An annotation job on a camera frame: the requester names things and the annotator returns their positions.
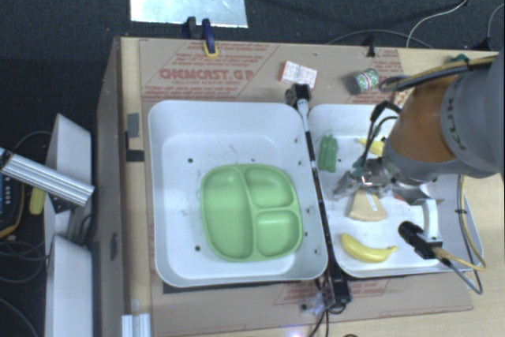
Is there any black block with thin wires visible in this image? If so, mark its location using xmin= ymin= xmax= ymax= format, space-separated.
xmin=326 ymin=268 xmax=352 ymax=307
xmin=285 ymin=83 xmax=313 ymax=106

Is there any red and white carton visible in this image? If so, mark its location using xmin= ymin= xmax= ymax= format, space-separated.
xmin=280 ymin=60 xmax=319 ymax=88

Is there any brown cardboard board red print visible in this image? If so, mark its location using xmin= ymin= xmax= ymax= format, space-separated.
xmin=137 ymin=39 xmax=474 ymax=319

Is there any white plastic tray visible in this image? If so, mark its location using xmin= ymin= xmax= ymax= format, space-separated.
xmin=148 ymin=99 xmax=330 ymax=288
xmin=307 ymin=103 xmax=484 ymax=279

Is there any green and white can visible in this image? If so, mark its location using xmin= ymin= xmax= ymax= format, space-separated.
xmin=351 ymin=67 xmax=380 ymax=95

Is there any thin black and white rod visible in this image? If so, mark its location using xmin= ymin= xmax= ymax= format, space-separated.
xmin=297 ymin=98 xmax=341 ymax=281

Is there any black cylinder on white bracket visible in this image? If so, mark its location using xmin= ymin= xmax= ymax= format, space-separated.
xmin=397 ymin=199 xmax=446 ymax=260

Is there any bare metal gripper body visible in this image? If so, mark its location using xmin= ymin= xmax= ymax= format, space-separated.
xmin=356 ymin=157 xmax=443 ymax=207

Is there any tan toy bread slice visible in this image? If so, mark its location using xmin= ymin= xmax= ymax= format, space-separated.
xmin=346 ymin=190 xmax=389 ymax=222

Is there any green toy bean bundle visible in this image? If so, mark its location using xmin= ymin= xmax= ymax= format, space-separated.
xmin=317 ymin=134 xmax=339 ymax=174

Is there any green divided plate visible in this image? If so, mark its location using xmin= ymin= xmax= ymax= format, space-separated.
xmin=200 ymin=163 xmax=304 ymax=261

